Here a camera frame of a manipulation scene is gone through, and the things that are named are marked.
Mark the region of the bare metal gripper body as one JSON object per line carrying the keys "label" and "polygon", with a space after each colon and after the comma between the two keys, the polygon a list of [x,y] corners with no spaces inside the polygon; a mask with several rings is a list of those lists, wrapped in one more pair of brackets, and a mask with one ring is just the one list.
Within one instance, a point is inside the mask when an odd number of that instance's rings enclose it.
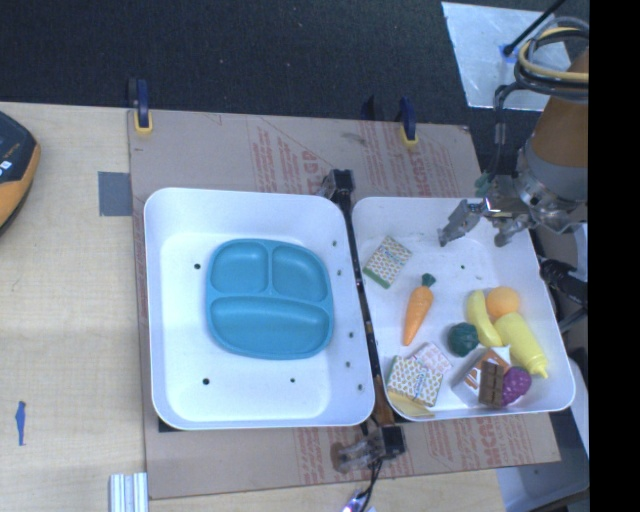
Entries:
{"label": "bare metal gripper body", "polygon": [[499,218],[525,216],[530,227],[544,227],[555,234],[565,234],[576,229],[571,213],[576,202],[565,200],[529,175],[483,175],[479,186],[483,198],[483,215],[494,226]]}

